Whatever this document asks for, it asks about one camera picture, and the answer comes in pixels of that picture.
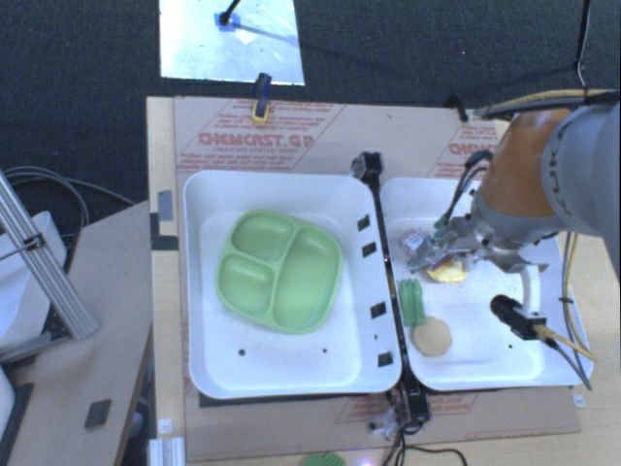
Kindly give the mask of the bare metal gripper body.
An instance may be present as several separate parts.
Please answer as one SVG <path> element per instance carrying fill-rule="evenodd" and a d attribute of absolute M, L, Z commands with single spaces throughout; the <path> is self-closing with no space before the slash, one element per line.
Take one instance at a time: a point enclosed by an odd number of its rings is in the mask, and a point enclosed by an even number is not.
<path fill-rule="evenodd" d="M 453 217 L 447 227 L 448 250 L 486 259 L 505 273 L 519 273 L 529 265 L 520 254 L 522 244 L 504 238 L 480 216 Z"/>

